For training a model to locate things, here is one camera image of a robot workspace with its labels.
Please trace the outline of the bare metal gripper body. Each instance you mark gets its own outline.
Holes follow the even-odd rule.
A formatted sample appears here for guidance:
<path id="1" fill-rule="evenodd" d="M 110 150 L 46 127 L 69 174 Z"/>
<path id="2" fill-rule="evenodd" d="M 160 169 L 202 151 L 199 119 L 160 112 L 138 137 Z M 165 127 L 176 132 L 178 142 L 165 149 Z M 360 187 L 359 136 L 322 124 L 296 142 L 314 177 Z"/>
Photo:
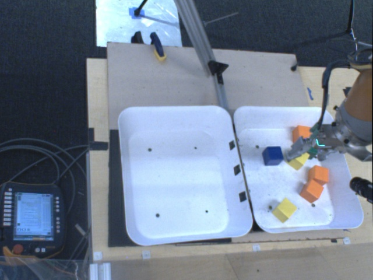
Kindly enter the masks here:
<path id="1" fill-rule="evenodd" d="M 372 144 L 372 127 L 363 125 L 349 128 L 343 122 L 332 122 L 311 128 L 309 138 L 316 158 L 324 161 L 331 153 L 348 153 L 362 162 L 371 162 L 372 153 L 366 148 Z"/>

